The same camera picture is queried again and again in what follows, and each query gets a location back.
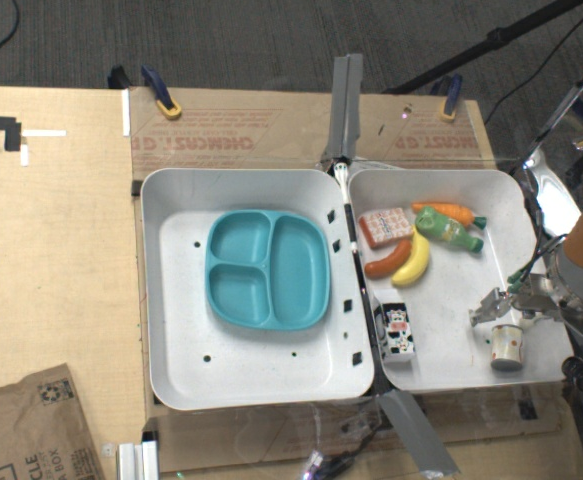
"toy banana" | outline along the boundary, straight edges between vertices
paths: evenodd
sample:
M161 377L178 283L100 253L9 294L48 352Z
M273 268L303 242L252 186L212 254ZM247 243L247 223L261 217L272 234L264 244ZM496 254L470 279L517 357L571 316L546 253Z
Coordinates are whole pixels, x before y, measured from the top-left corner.
M406 263L391 276L394 286L407 286L414 283L427 269L429 264L429 240L421 235L413 226L411 254Z

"toy carrot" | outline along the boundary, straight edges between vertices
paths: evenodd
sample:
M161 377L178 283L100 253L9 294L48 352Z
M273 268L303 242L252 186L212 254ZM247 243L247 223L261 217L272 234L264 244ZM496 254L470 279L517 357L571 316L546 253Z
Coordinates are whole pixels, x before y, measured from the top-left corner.
M415 213L418 213L425 206L430 206L438 213L457 220L464 227L474 224L478 228L484 229L487 225L486 217L476 217L466 206L453 203L411 203L411 208Z

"toy sausage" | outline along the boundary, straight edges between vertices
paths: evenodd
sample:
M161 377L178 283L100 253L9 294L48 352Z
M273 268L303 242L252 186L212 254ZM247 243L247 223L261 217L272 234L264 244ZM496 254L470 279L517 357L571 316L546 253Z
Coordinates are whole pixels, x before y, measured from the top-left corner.
M393 249L393 252L386 258L378 261L371 261L364 266L364 273L370 279L393 274L409 259L411 254L411 240L403 238Z

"blue clamp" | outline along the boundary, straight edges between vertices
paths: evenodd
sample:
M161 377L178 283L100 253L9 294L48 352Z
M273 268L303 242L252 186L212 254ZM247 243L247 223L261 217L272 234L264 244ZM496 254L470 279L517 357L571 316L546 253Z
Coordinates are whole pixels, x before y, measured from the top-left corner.
M158 72L151 66L142 64L142 77L147 85L150 85L155 91L156 104L160 111L167 119L177 119L182 114L182 107L171 98L166 84L158 74Z
M455 74L449 84L447 97L440 105L440 119L447 123L452 123L455 120L455 110L460 98L460 90L462 89L462 75Z

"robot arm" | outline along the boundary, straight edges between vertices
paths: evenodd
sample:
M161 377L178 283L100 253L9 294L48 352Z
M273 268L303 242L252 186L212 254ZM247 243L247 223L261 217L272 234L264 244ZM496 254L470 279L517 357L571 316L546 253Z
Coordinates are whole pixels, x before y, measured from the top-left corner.
M563 240L549 242L534 258L541 255L547 258L547 273L531 274L525 265L509 278L506 292L494 288L478 309L469 311L471 325L493 321L511 309L523 318L540 314L563 321L583 348L583 212ZM562 371L583 392L583 357L568 358Z

